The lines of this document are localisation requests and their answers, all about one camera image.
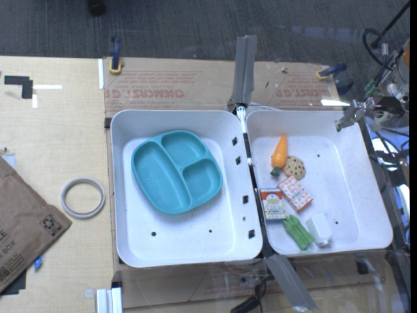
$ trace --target silver ring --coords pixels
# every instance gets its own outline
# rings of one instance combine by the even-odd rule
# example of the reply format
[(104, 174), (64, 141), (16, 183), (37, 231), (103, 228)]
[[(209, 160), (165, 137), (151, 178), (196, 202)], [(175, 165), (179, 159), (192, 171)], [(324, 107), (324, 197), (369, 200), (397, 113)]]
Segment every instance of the silver ring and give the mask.
[[(74, 186), (74, 185), (78, 185), (80, 183), (87, 183), (89, 185), (95, 186), (97, 188), (97, 190), (101, 193), (101, 201), (100, 204), (98, 205), (98, 207), (96, 207), (94, 210), (92, 210), (91, 212), (87, 212), (87, 213), (79, 213), (79, 212), (75, 212), (73, 210), (71, 210), (68, 205), (66, 204), (65, 201), (65, 197), (66, 197), (66, 193)], [(78, 218), (78, 219), (88, 219), (91, 218), (92, 216), (95, 216), (98, 212), (100, 212), (100, 210), (103, 208), (104, 206), (104, 202), (106, 201), (106, 193), (104, 192), (104, 188), (103, 186), (97, 182), (94, 179), (90, 179), (88, 177), (80, 177), (79, 179), (74, 179), (72, 181), (70, 181), (64, 188), (63, 191), (61, 192), (61, 204), (64, 208), (64, 211), (66, 213), (68, 213), (70, 216), (74, 217), (74, 218)]]

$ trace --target teal plate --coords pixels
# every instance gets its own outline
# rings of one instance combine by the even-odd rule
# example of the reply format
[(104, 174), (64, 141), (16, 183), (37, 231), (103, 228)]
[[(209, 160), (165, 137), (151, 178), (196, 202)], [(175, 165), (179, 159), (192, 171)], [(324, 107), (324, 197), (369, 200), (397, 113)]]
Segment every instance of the teal plate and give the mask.
[(132, 154), (132, 170), (149, 202), (167, 215), (207, 203), (223, 184), (212, 153), (187, 130), (166, 132), (141, 143)]

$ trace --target carrot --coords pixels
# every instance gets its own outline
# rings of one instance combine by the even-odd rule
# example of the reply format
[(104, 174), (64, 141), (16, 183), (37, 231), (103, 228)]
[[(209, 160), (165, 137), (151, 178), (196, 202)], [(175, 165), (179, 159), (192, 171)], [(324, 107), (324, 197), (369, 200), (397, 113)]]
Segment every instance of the carrot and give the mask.
[(285, 166), (287, 162), (287, 150), (287, 135), (283, 134), (271, 156), (271, 165), (274, 168), (270, 173), (272, 176), (278, 176), (280, 174), (280, 168)]

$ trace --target dark gray carpet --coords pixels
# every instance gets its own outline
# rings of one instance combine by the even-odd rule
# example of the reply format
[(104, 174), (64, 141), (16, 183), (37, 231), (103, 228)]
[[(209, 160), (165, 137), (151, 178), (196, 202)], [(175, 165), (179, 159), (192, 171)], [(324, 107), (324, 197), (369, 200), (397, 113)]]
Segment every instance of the dark gray carpet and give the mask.
[[(362, 91), (378, 71), (362, 44), (408, 0), (0, 0), (0, 55), (97, 58), (112, 36), (127, 57), (235, 59), (235, 40), (258, 34), (256, 60), (348, 64)], [(385, 36), (391, 49), (410, 37), (410, 10)]]

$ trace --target wooden table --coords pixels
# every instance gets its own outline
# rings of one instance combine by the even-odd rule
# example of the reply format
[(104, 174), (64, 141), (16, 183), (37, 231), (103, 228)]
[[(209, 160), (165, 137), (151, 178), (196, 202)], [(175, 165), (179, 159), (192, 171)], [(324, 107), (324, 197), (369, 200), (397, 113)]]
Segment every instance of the wooden table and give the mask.
[[(62, 210), (60, 194), (78, 177), (92, 177), (107, 192), (109, 173), (104, 92), (97, 59), (0, 57), (0, 145), (16, 154), (16, 170), (48, 203)], [(38, 108), (21, 98), (21, 87), (5, 85), (4, 75), (29, 76), (34, 85), (62, 85), (38, 90)], [(80, 185), (68, 204), (87, 212), (98, 193)], [(72, 219), (70, 229), (43, 255), (42, 267), (27, 270), (26, 289), (0, 297), (0, 312), (94, 312), (86, 290), (109, 288), (113, 277), (110, 205), (88, 220)], [(386, 264), (382, 292), (375, 284), (312, 291), (322, 312), (402, 312), (391, 268)], [(228, 312), (244, 298), (135, 308), (128, 312)], [(294, 312), (282, 293), (269, 295), (264, 310)]]

